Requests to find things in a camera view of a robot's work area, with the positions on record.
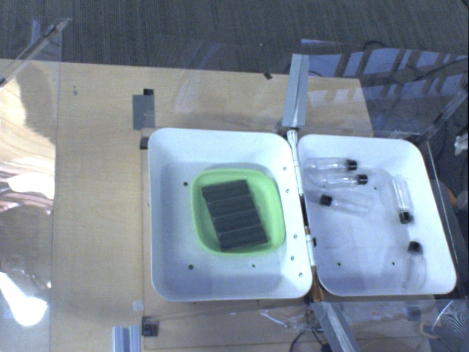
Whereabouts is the black ribbed rectangular rack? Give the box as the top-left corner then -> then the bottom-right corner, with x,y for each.
200,179 -> 270,252

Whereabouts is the white plastic tray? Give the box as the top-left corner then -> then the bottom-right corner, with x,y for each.
295,133 -> 458,297
147,127 -> 314,303

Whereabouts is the green square plastic tub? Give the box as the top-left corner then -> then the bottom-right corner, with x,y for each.
190,168 -> 287,256

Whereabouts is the clear bottle with black cap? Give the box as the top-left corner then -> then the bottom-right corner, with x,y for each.
302,157 -> 358,172
317,173 -> 369,190
391,176 -> 415,224
402,241 -> 428,290
319,194 -> 370,217

